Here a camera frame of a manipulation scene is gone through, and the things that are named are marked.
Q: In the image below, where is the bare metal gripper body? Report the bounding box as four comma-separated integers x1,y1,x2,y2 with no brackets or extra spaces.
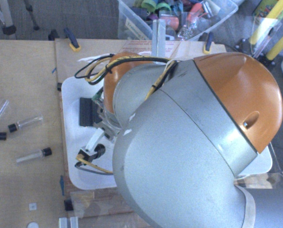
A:
93,98,122,143

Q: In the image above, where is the black cylinder on white bracket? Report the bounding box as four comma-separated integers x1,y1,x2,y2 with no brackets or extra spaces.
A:
75,128,106,167

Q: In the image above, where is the white plastic tray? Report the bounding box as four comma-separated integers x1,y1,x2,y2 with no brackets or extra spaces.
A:
61,76,120,190
235,142,274,177

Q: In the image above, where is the black ribbed block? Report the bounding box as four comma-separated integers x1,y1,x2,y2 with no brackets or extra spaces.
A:
79,97,103,127

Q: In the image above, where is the clear plastic storage bin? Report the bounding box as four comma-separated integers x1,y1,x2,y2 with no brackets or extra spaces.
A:
116,0,239,42

